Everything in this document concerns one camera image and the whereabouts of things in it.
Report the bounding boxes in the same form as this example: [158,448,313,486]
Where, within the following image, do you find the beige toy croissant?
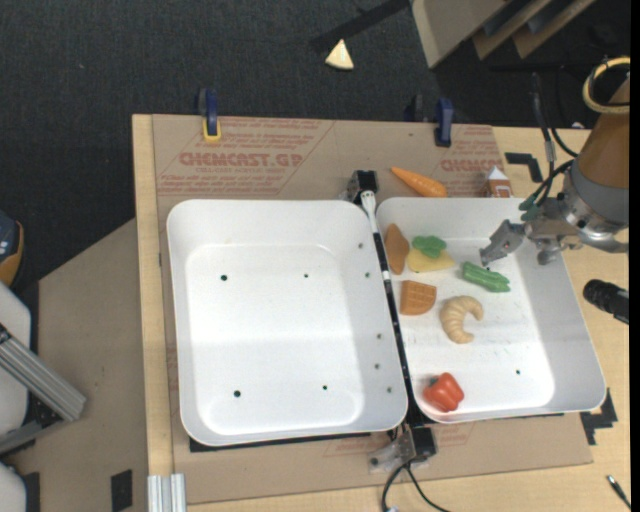
[439,294,485,346]

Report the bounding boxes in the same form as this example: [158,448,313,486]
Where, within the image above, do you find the orange-brown oval toy bread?
[383,222,411,276]

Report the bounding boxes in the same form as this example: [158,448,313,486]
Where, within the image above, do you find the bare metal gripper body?
[522,192,631,254]

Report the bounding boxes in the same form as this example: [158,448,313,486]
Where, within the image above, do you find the cream toy wedge slice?
[324,38,356,72]

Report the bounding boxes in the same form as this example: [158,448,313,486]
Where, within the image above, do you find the red toy bell pepper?
[423,371,466,414]

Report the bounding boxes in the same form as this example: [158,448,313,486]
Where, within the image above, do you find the white plastic tray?
[374,196,608,425]
[165,198,410,447]

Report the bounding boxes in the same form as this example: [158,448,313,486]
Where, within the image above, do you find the green toy lettuce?
[410,234,448,260]

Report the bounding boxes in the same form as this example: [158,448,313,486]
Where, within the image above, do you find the orange toy waffle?
[399,279,438,317]

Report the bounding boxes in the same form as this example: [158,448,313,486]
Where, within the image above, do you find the yellow toy cheese wedge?
[405,248,457,274]

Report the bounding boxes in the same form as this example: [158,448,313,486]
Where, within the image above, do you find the orange carrot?
[389,166,448,199]

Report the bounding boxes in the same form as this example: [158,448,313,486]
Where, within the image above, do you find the thin black and white rod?
[360,190,417,427]

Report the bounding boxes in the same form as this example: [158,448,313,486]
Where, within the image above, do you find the brown cardboard board red print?
[151,113,595,505]

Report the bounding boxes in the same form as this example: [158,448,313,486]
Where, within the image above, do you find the green toy bean pods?
[460,260,512,294]

